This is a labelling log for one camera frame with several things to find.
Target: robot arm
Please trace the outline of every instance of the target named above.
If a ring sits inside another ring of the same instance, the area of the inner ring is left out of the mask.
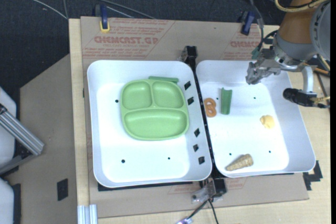
[[[269,34],[274,37],[272,46],[261,48],[260,43],[255,49],[256,62],[249,63],[246,82],[257,84],[282,70],[302,72],[303,89],[286,89],[283,97],[299,105],[318,106],[312,90],[314,67],[305,63],[315,55],[330,60],[330,0],[292,0],[287,7],[275,2],[286,15],[279,29]]]

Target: wooden edge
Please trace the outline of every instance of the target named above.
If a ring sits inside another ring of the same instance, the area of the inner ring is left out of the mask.
[[[69,19],[77,205],[90,204],[80,19]]]

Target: wooden table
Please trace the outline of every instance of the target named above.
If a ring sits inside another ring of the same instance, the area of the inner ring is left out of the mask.
[[[85,102],[83,98],[83,73],[81,52],[81,26],[79,19],[69,20],[70,59],[73,101],[73,126],[75,136],[77,204],[90,205]],[[293,88],[302,88],[300,73],[290,73]],[[315,89],[322,92],[315,76]],[[249,206],[216,208],[218,222],[224,223],[331,223],[331,165],[330,165],[330,110],[300,107],[311,143],[319,161],[323,178],[312,183],[309,199]],[[190,215],[191,211],[127,217],[99,218],[100,224],[108,223],[169,223],[174,224]],[[202,209],[193,217],[194,223],[215,223],[211,209]]]

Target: white plastic part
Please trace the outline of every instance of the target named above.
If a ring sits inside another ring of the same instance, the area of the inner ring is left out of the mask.
[[[14,221],[14,191],[12,187],[0,178],[0,224],[13,224]]]
[[[123,86],[149,76],[178,78],[188,105],[189,128],[177,138],[141,141],[124,130],[120,106]],[[180,61],[98,60],[87,72],[92,127],[93,171],[106,187],[189,182],[212,170],[197,88],[191,68]],[[185,90],[184,85],[191,86]]]
[[[9,95],[0,87],[0,104],[9,111],[10,114],[16,115],[16,104]],[[0,126],[0,167],[8,163],[14,155],[15,138]]]
[[[316,159],[297,104],[282,97],[292,88],[286,72],[248,85],[245,80],[249,61],[202,61],[196,73],[202,97],[216,100],[219,113],[207,118],[215,164],[227,177],[307,172]],[[230,114],[220,113],[221,89],[232,90]],[[272,129],[260,122],[271,115]],[[228,171],[230,163],[250,154],[254,164]]]

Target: brown pretzel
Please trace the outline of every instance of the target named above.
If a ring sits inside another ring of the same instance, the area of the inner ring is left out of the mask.
[[[204,100],[204,107],[205,107],[206,115],[209,118],[212,118],[212,117],[216,116],[216,114],[217,114],[217,111],[216,111],[216,102],[215,102],[214,99],[212,99],[212,98],[206,98]]]

